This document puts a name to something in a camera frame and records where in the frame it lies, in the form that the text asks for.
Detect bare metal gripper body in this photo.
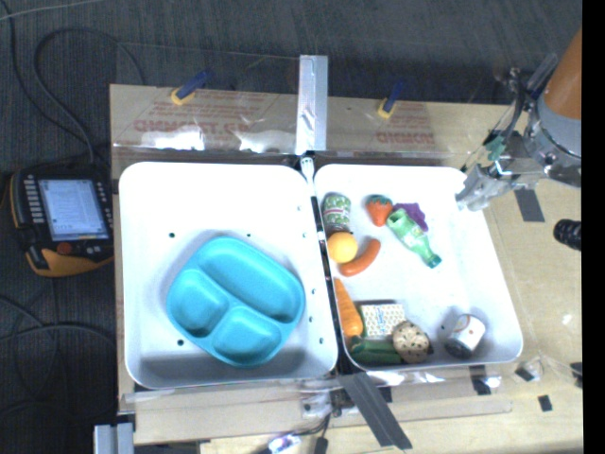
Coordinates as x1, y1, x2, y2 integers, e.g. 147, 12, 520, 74
487, 111, 583, 194

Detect purple grapes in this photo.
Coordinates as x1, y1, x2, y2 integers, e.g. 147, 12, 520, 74
392, 201, 430, 234

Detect white plastic tray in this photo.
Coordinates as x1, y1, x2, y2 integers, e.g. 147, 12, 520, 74
312, 163, 526, 375
117, 160, 340, 392

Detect green plastic bottle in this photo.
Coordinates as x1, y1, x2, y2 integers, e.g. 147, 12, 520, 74
386, 207, 443, 271

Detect red strawberry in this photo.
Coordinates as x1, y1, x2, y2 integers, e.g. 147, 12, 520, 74
365, 194, 395, 228

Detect orange sausage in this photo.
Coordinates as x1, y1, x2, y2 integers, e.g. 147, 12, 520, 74
338, 237, 383, 279

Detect white can with orange print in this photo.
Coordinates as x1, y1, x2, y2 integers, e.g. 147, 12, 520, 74
443, 313, 488, 360

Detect green and white can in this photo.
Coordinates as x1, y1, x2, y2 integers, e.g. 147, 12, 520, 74
321, 192, 354, 236

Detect yellow lemon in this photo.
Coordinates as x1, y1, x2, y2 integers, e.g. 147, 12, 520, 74
326, 230, 359, 265

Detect white patterned carton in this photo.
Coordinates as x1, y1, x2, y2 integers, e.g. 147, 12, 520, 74
358, 302, 408, 341

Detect beige dotted biscuit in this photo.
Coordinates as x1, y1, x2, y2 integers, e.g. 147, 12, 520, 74
391, 320, 432, 365

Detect orange carrot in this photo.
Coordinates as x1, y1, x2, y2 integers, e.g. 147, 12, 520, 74
333, 276, 366, 340

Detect green cucumber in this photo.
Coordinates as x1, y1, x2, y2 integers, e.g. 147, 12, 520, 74
349, 336, 404, 366

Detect blue divided plate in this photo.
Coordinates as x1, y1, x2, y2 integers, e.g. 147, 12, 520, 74
164, 235, 306, 369

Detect brown cardboard board red print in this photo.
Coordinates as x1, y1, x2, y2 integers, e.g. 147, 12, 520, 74
109, 82, 540, 446

